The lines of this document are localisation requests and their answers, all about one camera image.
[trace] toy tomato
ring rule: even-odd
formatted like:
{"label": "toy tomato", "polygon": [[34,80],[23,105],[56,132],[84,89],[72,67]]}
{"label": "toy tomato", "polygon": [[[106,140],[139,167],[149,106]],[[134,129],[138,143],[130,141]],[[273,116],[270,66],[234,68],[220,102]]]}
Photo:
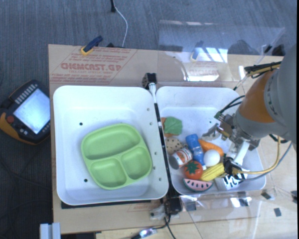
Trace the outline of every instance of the toy tomato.
{"label": "toy tomato", "polygon": [[203,174],[203,167],[198,161],[191,160],[184,165],[184,173],[186,178],[198,180]]}

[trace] green plate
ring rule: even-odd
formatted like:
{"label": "green plate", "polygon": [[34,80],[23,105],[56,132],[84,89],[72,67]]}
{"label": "green plate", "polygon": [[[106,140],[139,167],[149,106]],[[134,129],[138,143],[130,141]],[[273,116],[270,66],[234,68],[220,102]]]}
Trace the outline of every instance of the green plate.
{"label": "green plate", "polygon": [[148,176],[150,152],[131,125],[119,123],[88,133],[82,140],[83,159],[94,181],[104,189],[118,189]]}

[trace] toy watermelon slice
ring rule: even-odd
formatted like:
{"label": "toy watermelon slice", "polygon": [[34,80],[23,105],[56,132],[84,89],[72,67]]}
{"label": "toy watermelon slice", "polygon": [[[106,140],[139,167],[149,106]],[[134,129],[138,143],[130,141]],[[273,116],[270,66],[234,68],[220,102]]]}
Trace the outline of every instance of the toy watermelon slice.
{"label": "toy watermelon slice", "polygon": [[195,191],[202,192],[211,188],[214,185],[212,182],[200,181],[200,180],[191,180],[191,179],[183,179],[183,182],[186,188]]}

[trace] carrot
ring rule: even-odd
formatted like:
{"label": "carrot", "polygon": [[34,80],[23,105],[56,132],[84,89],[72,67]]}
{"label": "carrot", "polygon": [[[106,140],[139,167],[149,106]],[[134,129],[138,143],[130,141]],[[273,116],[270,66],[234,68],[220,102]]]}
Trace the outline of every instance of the carrot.
{"label": "carrot", "polygon": [[201,146],[201,148],[203,149],[204,152],[206,152],[206,151],[208,151],[210,149],[214,149],[214,150],[216,150],[219,153],[219,155],[221,157],[224,156],[224,151],[223,151],[223,149],[221,147],[219,147],[219,146],[217,146],[217,145],[215,145],[215,144],[213,144],[211,142],[202,140],[202,139],[198,139],[198,142],[200,143],[200,146]]}

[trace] soda can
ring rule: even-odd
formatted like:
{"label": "soda can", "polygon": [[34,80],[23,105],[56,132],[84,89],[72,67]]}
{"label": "soda can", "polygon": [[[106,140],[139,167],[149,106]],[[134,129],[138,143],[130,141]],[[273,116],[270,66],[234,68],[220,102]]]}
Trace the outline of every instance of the soda can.
{"label": "soda can", "polygon": [[186,147],[169,156],[168,161],[172,168],[179,169],[193,159],[193,154]]}

